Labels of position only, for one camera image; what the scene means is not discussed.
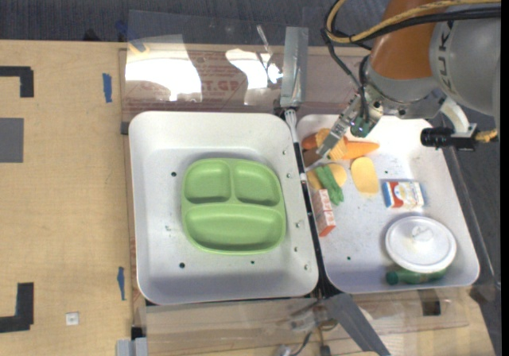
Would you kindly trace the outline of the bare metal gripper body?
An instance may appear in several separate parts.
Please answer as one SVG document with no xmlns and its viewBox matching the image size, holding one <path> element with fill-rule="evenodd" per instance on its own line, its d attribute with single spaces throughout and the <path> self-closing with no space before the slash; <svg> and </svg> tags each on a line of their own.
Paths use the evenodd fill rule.
<svg viewBox="0 0 509 356">
<path fill-rule="evenodd" d="M 337 128 L 343 136 L 349 132 L 354 137 L 367 137 L 383 115 L 381 107 L 375 107 L 370 95 L 358 90 L 340 113 Z"/>
</svg>

